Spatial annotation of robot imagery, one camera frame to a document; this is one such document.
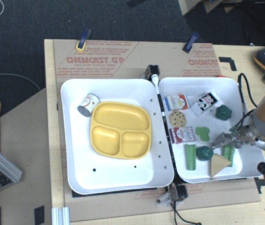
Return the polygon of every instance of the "yellow bowl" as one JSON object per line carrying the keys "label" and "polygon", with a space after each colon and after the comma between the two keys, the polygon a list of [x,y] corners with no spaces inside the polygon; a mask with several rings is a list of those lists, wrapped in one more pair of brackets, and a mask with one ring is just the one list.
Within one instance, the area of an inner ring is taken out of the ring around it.
{"label": "yellow bowl", "polygon": [[92,112],[91,144],[98,153],[123,159],[145,156],[151,144],[151,120],[136,105],[101,102]]}

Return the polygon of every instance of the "beige triangle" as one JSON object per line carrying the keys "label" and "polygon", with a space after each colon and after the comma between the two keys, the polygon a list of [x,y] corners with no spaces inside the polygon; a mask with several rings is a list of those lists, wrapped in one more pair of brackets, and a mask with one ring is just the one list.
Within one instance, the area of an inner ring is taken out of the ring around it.
{"label": "beige triangle", "polygon": [[214,153],[211,159],[211,176],[213,177],[215,174],[220,172],[224,167],[230,165],[231,162],[225,157]]}

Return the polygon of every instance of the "brown round cookie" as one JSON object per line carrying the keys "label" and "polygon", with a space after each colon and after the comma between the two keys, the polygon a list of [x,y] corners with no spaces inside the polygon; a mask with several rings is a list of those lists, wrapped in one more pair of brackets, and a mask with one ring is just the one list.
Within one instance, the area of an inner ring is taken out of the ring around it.
{"label": "brown round cookie", "polygon": [[169,115],[169,122],[175,128],[184,127],[187,123],[185,115],[180,111],[173,111]]}

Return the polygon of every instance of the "soup can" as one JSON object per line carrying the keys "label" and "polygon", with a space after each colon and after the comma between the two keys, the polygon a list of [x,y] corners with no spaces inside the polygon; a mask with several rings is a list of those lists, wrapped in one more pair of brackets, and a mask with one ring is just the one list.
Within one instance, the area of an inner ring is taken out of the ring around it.
{"label": "soup can", "polygon": [[77,107],[77,110],[84,115],[85,117],[90,117],[92,114],[92,111],[94,110],[94,108],[96,107],[97,104],[100,103],[99,98],[92,94],[89,93],[84,100],[82,101],[82,103]]}

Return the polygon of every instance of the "wooden table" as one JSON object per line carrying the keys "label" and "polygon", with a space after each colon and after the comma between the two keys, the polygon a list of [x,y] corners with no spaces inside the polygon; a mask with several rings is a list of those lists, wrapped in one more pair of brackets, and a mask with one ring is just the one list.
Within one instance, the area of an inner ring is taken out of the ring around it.
{"label": "wooden table", "polygon": [[[217,57],[231,57],[237,71],[232,71],[228,63],[219,62],[221,74],[229,76],[237,81],[240,73],[244,73],[249,81],[251,94],[258,104],[265,95],[265,85],[260,78],[263,72],[254,64],[253,55],[263,47],[257,46],[235,46],[214,45]],[[55,77],[54,46],[53,40],[44,41],[46,91],[48,109],[48,130],[50,149],[50,170],[52,188],[52,207],[62,208],[65,206],[63,193],[63,178],[61,164],[61,150],[59,140],[59,119],[57,111],[57,90]],[[253,109],[247,93],[244,90],[244,98],[248,110]],[[181,211],[184,219],[188,221],[201,221],[204,225],[214,224],[238,224],[238,225],[264,225],[265,224],[265,187],[262,187],[261,201],[254,203],[236,204],[203,209],[192,209]],[[75,225],[135,225],[135,224],[174,224],[173,212],[159,212],[154,214],[126,216],[117,218],[81,221],[71,224]]]}

